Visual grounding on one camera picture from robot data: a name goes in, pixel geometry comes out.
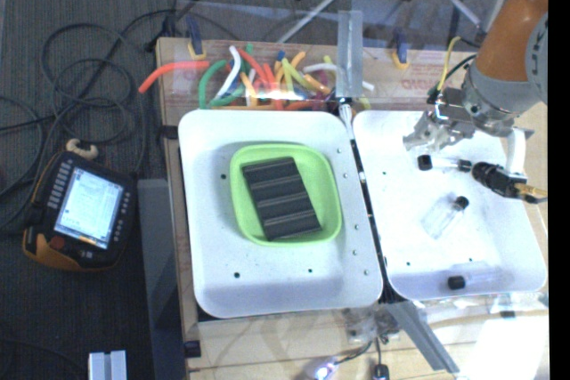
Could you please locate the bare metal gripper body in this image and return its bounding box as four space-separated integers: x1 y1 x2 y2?
427 86 523 140

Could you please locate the white plastic tray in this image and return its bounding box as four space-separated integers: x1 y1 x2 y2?
177 108 385 319
351 109 549 302

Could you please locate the green plate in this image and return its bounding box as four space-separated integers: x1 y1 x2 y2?
228 141 344 247

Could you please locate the white foam tube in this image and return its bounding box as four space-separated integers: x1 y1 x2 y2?
215 44 244 100
303 62 338 75

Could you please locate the yellow foam tube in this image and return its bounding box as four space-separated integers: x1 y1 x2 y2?
281 57 315 91

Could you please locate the black ribbed block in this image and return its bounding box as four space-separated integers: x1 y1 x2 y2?
240 156 323 243

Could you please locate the red foam tube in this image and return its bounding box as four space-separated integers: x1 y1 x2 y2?
234 47 270 84

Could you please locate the green foam tube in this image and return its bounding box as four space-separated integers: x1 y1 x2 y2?
197 59 229 109

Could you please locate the long orange foam tube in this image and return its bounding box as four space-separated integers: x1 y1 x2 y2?
138 60 211 95

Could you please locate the brown cardboard board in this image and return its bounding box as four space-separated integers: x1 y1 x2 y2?
155 36 550 380

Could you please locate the black cylinder on white bracket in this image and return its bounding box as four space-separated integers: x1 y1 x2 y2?
470 126 532 199

